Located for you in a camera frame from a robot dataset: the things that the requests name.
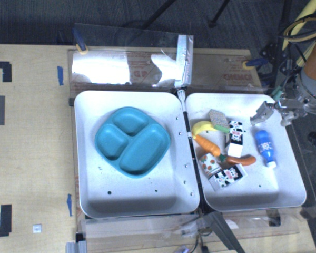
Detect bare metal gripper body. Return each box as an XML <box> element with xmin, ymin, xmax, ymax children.
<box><xmin>275</xmin><ymin>96</ymin><xmax>316</xmax><ymax>118</ymax></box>

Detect blue bottle with white cap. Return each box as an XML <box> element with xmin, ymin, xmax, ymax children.
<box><xmin>254</xmin><ymin>130</ymin><xmax>277</xmax><ymax>169</ymax></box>

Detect cow print milk carton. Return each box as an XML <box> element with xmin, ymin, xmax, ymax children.
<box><xmin>208</xmin><ymin>163</ymin><xmax>248</xmax><ymax>192</ymax></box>
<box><xmin>225</xmin><ymin>120</ymin><xmax>244</xmax><ymax>158</ymax></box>

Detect beige and green carton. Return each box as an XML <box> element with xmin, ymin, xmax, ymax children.
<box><xmin>208</xmin><ymin>109</ymin><xmax>230</xmax><ymax>134</ymax></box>

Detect orange-brown sausage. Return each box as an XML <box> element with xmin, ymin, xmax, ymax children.
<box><xmin>225</xmin><ymin>154</ymin><xmax>257</xmax><ymax>167</ymax></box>

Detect yellow banana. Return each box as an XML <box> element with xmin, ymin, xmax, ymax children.
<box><xmin>191</xmin><ymin>121</ymin><xmax>218</xmax><ymax>137</ymax></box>

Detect orange carrot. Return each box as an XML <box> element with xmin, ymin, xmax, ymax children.
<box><xmin>194</xmin><ymin>134</ymin><xmax>227</xmax><ymax>163</ymax></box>

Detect white can with orange print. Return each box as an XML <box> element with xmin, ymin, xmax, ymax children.
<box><xmin>199</xmin><ymin>153</ymin><xmax>223</xmax><ymax>180</ymax></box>

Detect white plastic tray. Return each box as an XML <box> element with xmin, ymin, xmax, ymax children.
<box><xmin>185</xmin><ymin>92</ymin><xmax>307</xmax><ymax>212</ymax></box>
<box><xmin>73</xmin><ymin>90</ymin><xmax>201</xmax><ymax>219</ymax></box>

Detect blue divided plate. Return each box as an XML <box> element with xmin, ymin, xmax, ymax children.
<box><xmin>94</xmin><ymin>106</ymin><xmax>171</xmax><ymax>179</ymax></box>

